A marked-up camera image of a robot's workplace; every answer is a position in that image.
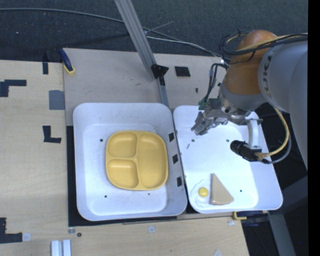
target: white tray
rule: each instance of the white tray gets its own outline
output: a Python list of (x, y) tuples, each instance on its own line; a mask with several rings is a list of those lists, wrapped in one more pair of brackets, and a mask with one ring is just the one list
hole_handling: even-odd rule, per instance
[[(169, 217), (187, 207), (172, 113), (160, 103), (83, 103), (73, 112), (76, 203), (89, 221)], [(156, 133), (166, 144), (168, 179), (149, 191), (115, 187), (106, 173), (106, 144), (115, 132)]]
[[(283, 197), (273, 165), (249, 162), (230, 149), (234, 140), (248, 142), (247, 126), (228, 122), (197, 136), (191, 127), (195, 124), (198, 109), (199, 106), (179, 106), (173, 112), (191, 206), (203, 214), (278, 209)], [(258, 116), (254, 112), (248, 117), (255, 118)], [(262, 151), (268, 152), (261, 125), (258, 142)], [(203, 201), (195, 192), (200, 187), (210, 188), (212, 173), (232, 195), (233, 202), (212, 205), (209, 204), (209, 196)]]

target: screw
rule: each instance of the screw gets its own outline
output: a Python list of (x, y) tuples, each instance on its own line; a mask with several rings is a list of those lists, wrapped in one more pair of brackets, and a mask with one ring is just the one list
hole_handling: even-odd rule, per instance
[(74, 227), (70, 227), (70, 228), (68, 229), (68, 233), (69, 233), (70, 235), (72, 235), (72, 234), (76, 233), (76, 229), (75, 229)]
[(153, 225), (148, 226), (148, 232), (149, 232), (149, 233), (154, 233), (154, 232), (156, 232), (155, 226), (153, 226)]

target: yellow cable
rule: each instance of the yellow cable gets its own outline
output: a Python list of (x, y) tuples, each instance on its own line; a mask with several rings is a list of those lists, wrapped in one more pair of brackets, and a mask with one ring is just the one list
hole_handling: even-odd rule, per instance
[(236, 50), (236, 52), (245, 51), (245, 50), (248, 50), (248, 49), (253, 49), (253, 48), (256, 48), (256, 47), (259, 47), (259, 46), (262, 46), (262, 45), (266, 45), (266, 44), (275, 42), (277, 40), (280, 40), (280, 39), (282, 39), (284, 37), (287, 37), (287, 35), (281, 35), (281, 36), (277, 36), (277, 37), (274, 37), (274, 38), (269, 38), (269, 39), (266, 39), (266, 40), (263, 40), (263, 41), (260, 41), (260, 42), (256, 42), (254, 44), (251, 44), (251, 45), (248, 45), (248, 46), (243, 47), (241, 49), (238, 49), (238, 50)]
[(281, 114), (281, 112), (280, 112), (277, 108), (274, 107), (274, 110), (275, 110), (275, 112), (278, 114), (278, 116), (280, 117), (280, 119), (281, 119), (281, 121), (282, 121), (282, 123), (283, 123), (283, 125), (284, 125), (284, 128), (285, 128), (285, 138), (284, 138), (284, 141), (283, 141), (282, 145), (281, 145), (278, 149), (276, 149), (275, 151), (272, 151), (272, 152), (269, 152), (269, 153), (261, 153), (261, 152), (255, 153), (255, 155), (256, 155), (260, 160), (262, 160), (262, 159), (264, 159), (264, 158), (266, 158), (266, 157), (270, 157), (270, 156), (273, 156), (273, 155), (279, 153), (281, 150), (283, 150), (283, 149), (285, 148), (285, 146), (287, 145), (288, 140), (289, 140), (289, 127), (288, 127), (288, 125), (287, 125), (287, 122), (286, 122), (286, 120), (284, 119), (284, 116)]
[(234, 35), (233, 37), (230, 37), (230, 38), (226, 41), (226, 43), (228, 44), (231, 40), (233, 40), (233, 39), (235, 39), (235, 38), (238, 38), (239, 36), (245, 36), (245, 35), (247, 35), (247, 34), (249, 34), (249, 33), (243, 33), (243, 34)]

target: metal pole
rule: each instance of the metal pole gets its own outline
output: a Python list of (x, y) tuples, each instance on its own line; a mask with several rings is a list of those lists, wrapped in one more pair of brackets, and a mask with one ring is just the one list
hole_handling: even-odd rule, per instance
[[(151, 67), (156, 65), (157, 62), (131, 0), (114, 1), (146, 71), (154, 79)], [(166, 87), (161, 85), (159, 78), (157, 79), (157, 85), (161, 103), (169, 107)]]

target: yellow plastic plate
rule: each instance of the yellow plastic plate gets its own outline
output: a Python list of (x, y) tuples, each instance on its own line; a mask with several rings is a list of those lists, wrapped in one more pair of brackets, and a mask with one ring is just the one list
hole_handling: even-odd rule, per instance
[(148, 131), (112, 134), (106, 144), (105, 168), (110, 182), (125, 190), (155, 190), (168, 178), (164, 140)]

